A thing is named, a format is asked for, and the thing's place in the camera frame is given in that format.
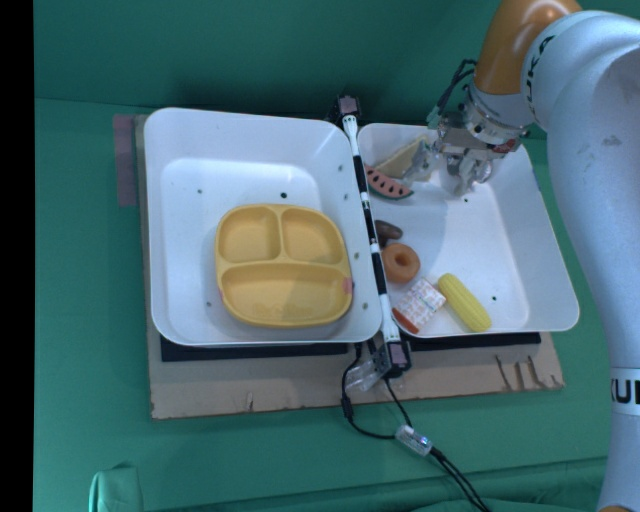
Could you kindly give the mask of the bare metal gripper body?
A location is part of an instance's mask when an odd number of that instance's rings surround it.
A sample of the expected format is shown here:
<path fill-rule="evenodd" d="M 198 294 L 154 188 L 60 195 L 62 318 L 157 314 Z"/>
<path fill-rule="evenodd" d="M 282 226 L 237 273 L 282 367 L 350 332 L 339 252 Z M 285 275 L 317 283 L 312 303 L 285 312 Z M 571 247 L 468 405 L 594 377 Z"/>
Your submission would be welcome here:
<path fill-rule="evenodd" d="M 515 152 L 528 135 L 527 126 L 512 126 L 500 120 L 474 97 L 466 97 L 456 110 L 432 112 L 437 132 L 434 149 L 448 157 L 489 161 Z"/>

